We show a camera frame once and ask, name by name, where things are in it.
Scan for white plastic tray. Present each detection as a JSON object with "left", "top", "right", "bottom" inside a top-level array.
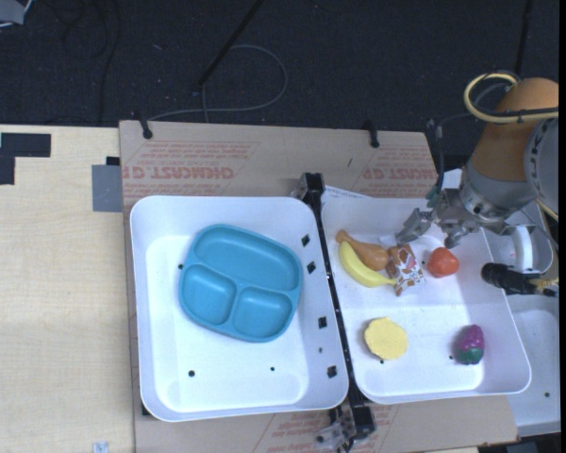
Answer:
[
  {"left": 320, "top": 190, "right": 533, "bottom": 406},
  {"left": 129, "top": 194, "right": 351, "bottom": 424}
]

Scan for yellow round biscuit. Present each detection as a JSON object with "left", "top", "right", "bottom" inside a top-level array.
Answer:
[{"left": 363, "top": 316, "right": 409, "bottom": 361}]

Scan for black cylinder on white bracket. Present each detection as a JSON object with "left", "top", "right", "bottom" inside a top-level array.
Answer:
[{"left": 480, "top": 223, "right": 554, "bottom": 297}]

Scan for white printed paper sheet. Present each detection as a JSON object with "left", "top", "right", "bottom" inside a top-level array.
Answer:
[{"left": 322, "top": 184, "right": 379, "bottom": 203}]

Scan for brown cardboard board, red print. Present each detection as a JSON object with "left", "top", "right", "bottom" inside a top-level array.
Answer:
[{"left": 118, "top": 119, "right": 521, "bottom": 453}]

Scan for orange chicken drumstick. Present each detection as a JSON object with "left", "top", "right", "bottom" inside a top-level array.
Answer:
[{"left": 335, "top": 228, "right": 391, "bottom": 272}]

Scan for thin black and white rod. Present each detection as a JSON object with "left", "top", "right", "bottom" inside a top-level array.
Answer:
[{"left": 309, "top": 191, "right": 362, "bottom": 414}]

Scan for blue divided plate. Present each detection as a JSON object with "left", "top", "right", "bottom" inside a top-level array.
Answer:
[{"left": 177, "top": 223, "right": 306, "bottom": 344}]

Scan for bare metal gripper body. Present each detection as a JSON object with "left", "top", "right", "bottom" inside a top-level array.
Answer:
[{"left": 430, "top": 186, "right": 508, "bottom": 237}]

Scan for orange and white carton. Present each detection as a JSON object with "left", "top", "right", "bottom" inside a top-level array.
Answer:
[{"left": 385, "top": 243, "right": 427, "bottom": 298}]

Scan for purple grapes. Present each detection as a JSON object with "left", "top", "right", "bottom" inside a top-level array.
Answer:
[{"left": 453, "top": 324, "right": 487, "bottom": 366}]

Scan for yellow banana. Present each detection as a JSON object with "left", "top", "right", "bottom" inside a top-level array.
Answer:
[{"left": 338, "top": 240, "right": 398, "bottom": 289}]

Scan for red strawberry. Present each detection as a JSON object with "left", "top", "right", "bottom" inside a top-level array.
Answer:
[{"left": 426, "top": 246, "right": 460, "bottom": 279}]

